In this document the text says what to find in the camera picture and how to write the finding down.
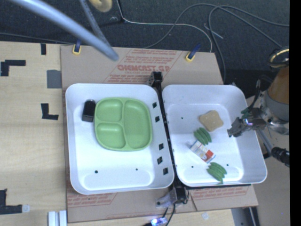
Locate black cylinder on white bracket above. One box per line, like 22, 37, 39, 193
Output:
258, 129, 290, 168

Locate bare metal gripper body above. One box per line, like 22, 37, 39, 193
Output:
244, 107, 290, 136

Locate black block with wires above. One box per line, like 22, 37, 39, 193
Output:
149, 71, 164, 88
173, 186, 189, 204

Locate white plastic tray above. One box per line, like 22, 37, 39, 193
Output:
161, 84, 268, 187
65, 82, 175, 195

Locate brown cardboard board red print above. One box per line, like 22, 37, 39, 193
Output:
59, 44, 259, 223

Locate tan toy bread slice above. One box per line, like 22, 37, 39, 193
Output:
198, 110, 224, 132

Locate green divided plate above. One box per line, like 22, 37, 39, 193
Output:
94, 97, 153, 152

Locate thin black rod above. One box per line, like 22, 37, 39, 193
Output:
155, 83, 181, 188

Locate green pea pods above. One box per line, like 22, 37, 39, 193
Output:
206, 161, 228, 185
193, 127, 213, 146

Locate small black can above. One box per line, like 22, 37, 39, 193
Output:
81, 99, 97, 123

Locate white and red carton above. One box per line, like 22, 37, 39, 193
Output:
187, 140, 216, 164

